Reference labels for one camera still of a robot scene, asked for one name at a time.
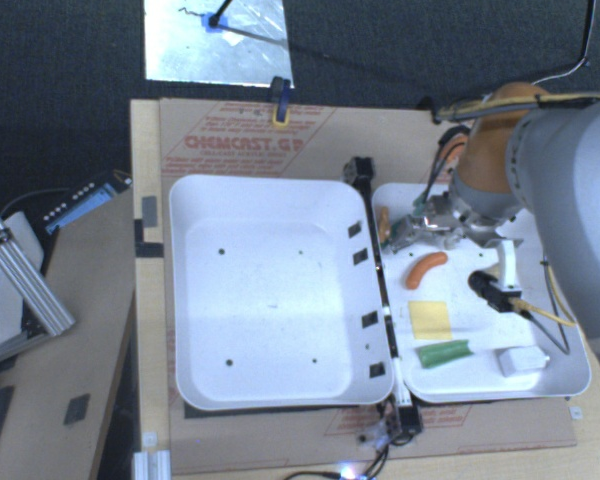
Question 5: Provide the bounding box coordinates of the black cylinder on white bracket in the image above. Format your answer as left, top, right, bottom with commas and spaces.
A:
467, 239, 524, 314

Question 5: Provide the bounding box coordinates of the white plastic tray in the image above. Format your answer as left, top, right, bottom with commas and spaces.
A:
168, 173, 397, 412
371, 182, 593, 404

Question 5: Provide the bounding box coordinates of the green pea pod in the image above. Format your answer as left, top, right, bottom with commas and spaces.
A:
418, 339, 473, 369

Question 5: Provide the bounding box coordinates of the thin black and white rod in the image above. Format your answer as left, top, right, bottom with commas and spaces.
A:
358, 176, 412, 410

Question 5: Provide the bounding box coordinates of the white box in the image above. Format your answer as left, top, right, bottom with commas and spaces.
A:
496, 346, 551, 378

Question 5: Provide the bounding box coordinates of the black block with thin wires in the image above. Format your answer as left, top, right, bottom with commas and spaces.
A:
387, 406, 424, 439
343, 155, 375, 185

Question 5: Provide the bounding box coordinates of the orange sausage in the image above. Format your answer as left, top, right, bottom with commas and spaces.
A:
405, 251, 449, 291

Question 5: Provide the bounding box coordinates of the yellow cheese slice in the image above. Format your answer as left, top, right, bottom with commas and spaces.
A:
407, 300, 453, 341

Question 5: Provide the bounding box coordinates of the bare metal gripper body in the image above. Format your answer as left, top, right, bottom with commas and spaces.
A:
408, 192, 525, 250

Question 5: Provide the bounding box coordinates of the brown cardboard board red print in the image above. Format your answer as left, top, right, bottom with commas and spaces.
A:
157, 97, 579, 475

